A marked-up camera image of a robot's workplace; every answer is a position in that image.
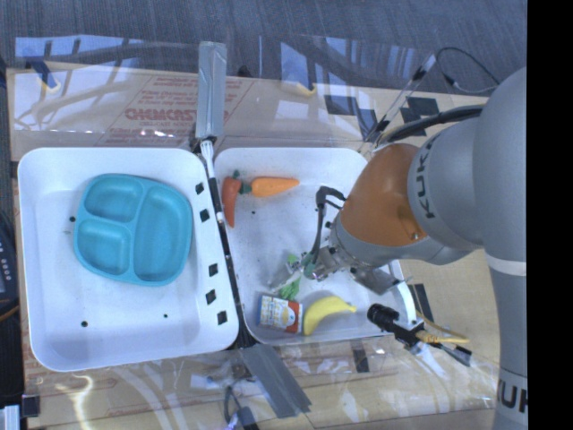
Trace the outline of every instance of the black cable tie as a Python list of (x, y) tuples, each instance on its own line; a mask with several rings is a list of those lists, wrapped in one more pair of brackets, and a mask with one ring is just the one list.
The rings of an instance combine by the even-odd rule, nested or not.
[(412, 81), (413, 81), (413, 82), (419, 82), (420, 80), (422, 80), (422, 78), (423, 78), (427, 73), (428, 73), (428, 72), (423, 69), (423, 65), (421, 65), (420, 67), (418, 67), (418, 70), (416, 70), (416, 72), (414, 73), (414, 76), (412, 77)]
[(444, 79), (446, 80), (446, 82), (448, 82), (448, 84), (450, 86), (455, 86), (456, 85), (456, 80), (454, 80), (451, 76), (446, 75), (445, 73), (442, 74), (444, 76)]
[(388, 119), (382, 118), (380, 120), (380, 122), (378, 124), (376, 124), (375, 131), (378, 133), (381, 133), (382, 131), (384, 131), (388, 127), (389, 124), (390, 124), (390, 121)]

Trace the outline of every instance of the kuka logo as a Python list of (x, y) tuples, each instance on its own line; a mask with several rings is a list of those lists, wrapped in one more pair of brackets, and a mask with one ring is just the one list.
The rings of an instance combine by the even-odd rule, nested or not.
[(527, 389), (518, 388), (512, 385), (510, 388), (507, 383), (500, 379), (498, 381), (498, 403), (509, 409), (516, 409), (522, 414), (527, 411)]
[(435, 135), (424, 145), (425, 153), (420, 154), (420, 158), (418, 159), (418, 167), (416, 169), (418, 176), (415, 178), (415, 181), (420, 185), (420, 189), (418, 191), (418, 201), (420, 202), (422, 209), (426, 212), (425, 216), (427, 219), (433, 219), (435, 218), (435, 215), (430, 208), (430, 200), (428, 199), (426, 193), (425, 164), (426, 160), (430, 157), (430, 150), (432, 149), (433, 143), (439, 136), (439, 134)]

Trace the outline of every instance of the orange carrot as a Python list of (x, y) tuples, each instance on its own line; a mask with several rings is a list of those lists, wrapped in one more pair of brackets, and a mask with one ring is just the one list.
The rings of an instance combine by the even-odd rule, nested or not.
[(235, 202), (236, 196), (239, 194), (239, 190), (241, 189), (241, 185), (241, 180), (237, 180), (230, 176), (225, 177), (225, 180), (223, 180), (223, 189), (221, 190), (223, 212), (225, 213), (225, 218), (231, 228), (235, 227)]
[(267, 197), (282, 193), (299, 185), (296, 178), (284, 178), (279, 176), (259, 176), (251, 182), (252, 195)]

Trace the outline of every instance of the gray carpet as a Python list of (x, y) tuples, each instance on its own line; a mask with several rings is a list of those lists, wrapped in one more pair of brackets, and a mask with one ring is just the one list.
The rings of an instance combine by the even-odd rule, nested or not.
[[(400, 87), (382, 74), (382, 46), (420, 53), (458, 47), (499, 81), (525, 66), (527, 0), (0, 0), (0, 28), (0, 56), (8, 66), (22, 66), (17, 38), (213, 40), (227, 44), (230, 73), (246, 68), (271, 79), (283, 74), (281, 43), (312, 59), (323, 55), (315, 40), (352, 39), (370, 53), (367, 68), (357, 73), (344, 62), (329, 68), (349, 83)], [(178, 66), (173, 52), (153, 61), (154, 68)], [(489, 75), (457, 51), (444, 52), (441, 66), (469, 90), (492, 85)], [(426, 88), (443, 91), (444, 84), (440, 78)], [(0, 89), (0, 208), (6, 212), (13, 207), (9, 148), (7, 100)]]

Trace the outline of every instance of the black cable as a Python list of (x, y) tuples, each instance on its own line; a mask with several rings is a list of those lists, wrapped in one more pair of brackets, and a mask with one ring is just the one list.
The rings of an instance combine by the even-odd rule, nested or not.
[[(460, 54), (463, 54), (464, 56), (469, 57), (472, 61), (474, 61), (474, 63), (478, 67), (480, 67), (485, 72), (485, 74), (487, 74), (493, 80), (493, 82), (495, 82), (495, 86), (491, 86), (489, 88), (485, 88), (482, 90), (466, 90), (466, 89), (462, 88), (454, 78), (452, 78), (450, 75), (448, 75), (444, 72), (444, 70), (440, 64), (440, 57), (446, 51), (456, 51)], [(488, 90), (495, 89), (500, 84), (500, 81), (493, 75), (492, 72), (490, 72), (487, 69), (487, 67), (484, 64), (482, 64), (479, 60), (477, 60), (473, 55), (471, 55), (470, 53), (468, 53), (467, 51), (465, 51), (464, 49), (461, 49), (459, 47), (443, 47), (443, 48), (439, 49), (438, 52), (436, 53), (436, 65), (438, 66), (438, 68), (440, 69), (440, 73), (442, 74), (442, 76), (445, 78), (446, 82), (448, 82), (448, 84), (450, 86), (453, 86), (454, 88), (457, 88), (457, 89), (459, 89), (463, 92), (466, 92), (466, 93), (479, 94), (482, 92), (486, 92)]]
[(433, 125), (445, 125), (446, 123), (457, 122), (462, 119), (478, 117), (481, 115), (482, 110), (483, 106), (481, 105), (456, 107), (451, 110), (440, 112), (437, 115), (427, 116), (411, 121), (395, 130), (382, 134), (380, 139), (377, 141), (377, 146), (384, 142), (395, 142), (397, 140), (405, 139), (406, 137), (419, 133), (423, 129), (427, 129)]
[(233, 398), (233, 401), (235, 402), (237, 410), (240, 409), (241, 405), (239, 404), (239, 400), (237, 399), (237, 397), (233, 393), (233, 387), (228, 385), (227, 388), (225, 389), (225, 403), (224, 403), (224, 407), (223, 407), (223, 412), (225, 414), (225, 420), (227, 423), (231, 422), (231, 414), (229, 413), (229, 401), (231, 400), (231, 398)]

